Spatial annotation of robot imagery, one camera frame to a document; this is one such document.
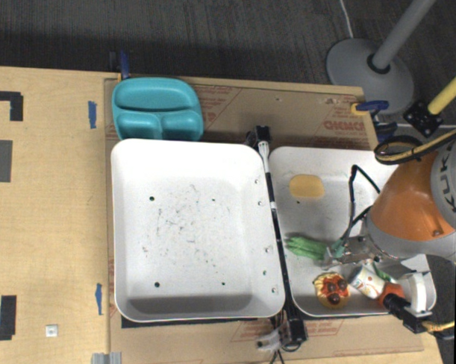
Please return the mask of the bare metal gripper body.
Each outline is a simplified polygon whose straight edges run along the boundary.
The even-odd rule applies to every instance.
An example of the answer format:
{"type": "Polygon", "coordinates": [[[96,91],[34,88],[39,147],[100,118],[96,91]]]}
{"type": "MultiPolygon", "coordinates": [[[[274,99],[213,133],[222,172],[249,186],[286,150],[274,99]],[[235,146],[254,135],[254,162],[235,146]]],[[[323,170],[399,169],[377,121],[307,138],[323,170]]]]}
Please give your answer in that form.
{"type": "Polygon", "coordinates": [[[379,261],[380,251],[368,236],[353,236],[346,240],[342,254],[337,258],[341,263],[359,263],[365,260],[379,261]]]}

